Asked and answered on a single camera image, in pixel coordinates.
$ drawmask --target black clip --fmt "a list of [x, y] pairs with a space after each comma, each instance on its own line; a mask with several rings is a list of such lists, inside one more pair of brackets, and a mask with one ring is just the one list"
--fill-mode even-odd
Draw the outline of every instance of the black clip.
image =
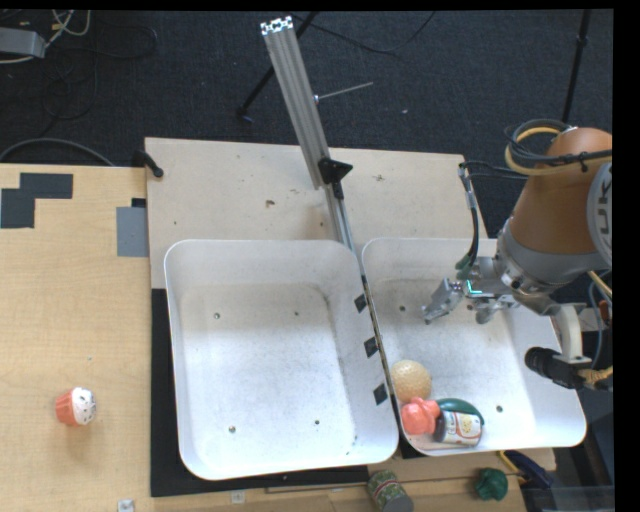
[[318, 162], [318, 168], [320, 169], [320, 175], [325, 185], [332, 185], [334, 197], [336, 197], [336, 199], [344, 199], [340, 181], [349, 174], [349, 171], [353, 169], [353, 165], [324, 157]]
[[146, 151], [142, 151], [141, 149], [136, 149], [133, 152], [133, 158], [131, 159], [132, 167], [145, 167], [148, 166], [153, 172], [153, 175], [156, 178], [161, 178], [164, 175], [164, 171], [160, 169], [158, 164], [155, 163], [151, 155]]
[[578, 162], [580, 162], [580, 168], [581, 168], [582, 172], [587, 172], [589, 170], [589, 167], [587, 166], [587, 164], [584, 163], [584, 158], [588, 154], [589, 153], [587, 153], [586, 151], [583, 151], [582, 153], [580, 153], [578, 155]]

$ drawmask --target can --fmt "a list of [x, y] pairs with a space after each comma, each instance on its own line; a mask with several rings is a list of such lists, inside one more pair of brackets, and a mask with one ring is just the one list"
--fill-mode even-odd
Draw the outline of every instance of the can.
[[375, 473], [367, 483], [369, 495], [382, 512], [413, 512], [413, 501], [388, 469]]
[[441, 410], [433, 440], [438, 443], [475, 446], [482, 436], [482, 421], [475, 414]]

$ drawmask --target green light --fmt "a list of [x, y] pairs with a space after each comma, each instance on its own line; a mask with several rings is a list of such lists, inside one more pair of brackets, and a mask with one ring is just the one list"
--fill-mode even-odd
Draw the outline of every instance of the green light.
[[471, 287], [471, 281], [469, 281], [469, 279], [467, 279], [467, 290], [469, 291], [469, 294], [471, 294], [471, 295], [482, 295], [482, 291], [474, 290]]

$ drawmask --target metal stand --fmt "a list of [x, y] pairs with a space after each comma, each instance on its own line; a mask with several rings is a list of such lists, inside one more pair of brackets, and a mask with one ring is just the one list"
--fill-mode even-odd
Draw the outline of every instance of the metal stand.
[[340, 184], [352, 166], [329, 155], [291, 17], [263, 23], [261, 28], [313, 186], [325, 189], [336, 238], [354, 251]]
[[[309, 13], [307, 18], [302, 22], [302, 25], [300, 25], [300, 28], [296, 32], [297, 38], [300, 38], [302, 34], [304, 34], [305, 30], [307, 30], [309, 25], [311, 25], [311, 22], [313, 21], [313, 19], [318, 14], [320, 14], [320, 11], [311, 11]], [[253, 100], [256, 99], [258, 94], [260, 94], [260, 91], [262, 91], [262, 89], [264, 89], [264, 86], [267, 85], [267, 82], [269, 82], [269, 80], [273, 76], [273, 73], [274, 73], [273, 66], [271, 66], [267, 70], [267, 72], [264, 74], [260, 82], [258, 82], [258, 85], [256, 85], [253, 91], [251, 91], [251, 94], [249, 94], [249, 96], [244, 101], [244, 103], [238, 107], [238, 110], [236, 111], [236, 113], [238, 114], [238, 117], [240, 117], [241, 119], [244, 119], [245, 121], [253, 122], [253, 120], [247, 116], [247, 111], [251, 106], [251, 104], [253, 103]]]
[[582, 59], [582, 50], [587, 46], [587, 31], [589, 29], [589, 20], [591, 18], [591, 9], [585, 9], [582, 12], [582, 22], [580, 23], [580, 33], [576, 40], [576, 54], [573, 59], [573, 69], [571, 70], [571, 80], [569, 82], [569, 91], [567, 92], [567, 98], [564, 104], [564, 112], [562, 114], [562, 121], [568, 123], [569, 111], [571, 110], [571, 104], [573, 103], [573, 93], [576, 88], [576, 80], [578, 78], [578, 70], [580, 69], [580, 60]]

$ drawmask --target black base panel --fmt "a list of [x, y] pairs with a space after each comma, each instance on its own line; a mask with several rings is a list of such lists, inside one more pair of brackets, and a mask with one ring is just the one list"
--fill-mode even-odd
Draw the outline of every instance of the black base panel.
[[186, 468], [178, 449], [171, 330], [164, 289], [151, 291], [151, 496], [177, 496], [262, 487], [361, 483], [366, 466], [296, 471], [248, 478], [203, 480]]

